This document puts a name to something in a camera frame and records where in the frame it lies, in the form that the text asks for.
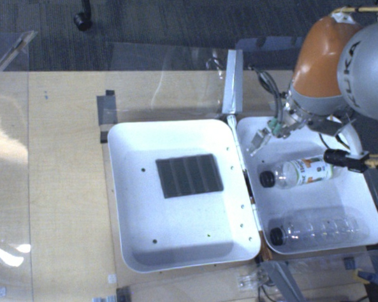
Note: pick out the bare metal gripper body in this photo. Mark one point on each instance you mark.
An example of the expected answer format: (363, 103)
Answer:
(292, 121)

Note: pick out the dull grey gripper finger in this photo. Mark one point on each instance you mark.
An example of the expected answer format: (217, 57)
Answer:
(259, 140)

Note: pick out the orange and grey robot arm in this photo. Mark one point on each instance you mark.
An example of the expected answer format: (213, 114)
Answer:
(324, 62)

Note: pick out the clear plastic bottle with label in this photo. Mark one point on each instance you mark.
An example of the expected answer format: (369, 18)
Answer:
(305, 172)

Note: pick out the dark grey ribbed rectangular pad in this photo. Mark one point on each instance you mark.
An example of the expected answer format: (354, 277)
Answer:
(189, 176)

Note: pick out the white plastic tray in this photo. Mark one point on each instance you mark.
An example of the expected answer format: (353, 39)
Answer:
(345, 195)
(183, 217)

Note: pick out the clear plastic bottle without label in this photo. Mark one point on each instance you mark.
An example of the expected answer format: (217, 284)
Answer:
(321, 228)

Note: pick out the black cylinder on white bracket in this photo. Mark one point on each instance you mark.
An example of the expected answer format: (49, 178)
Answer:
(343, 160)

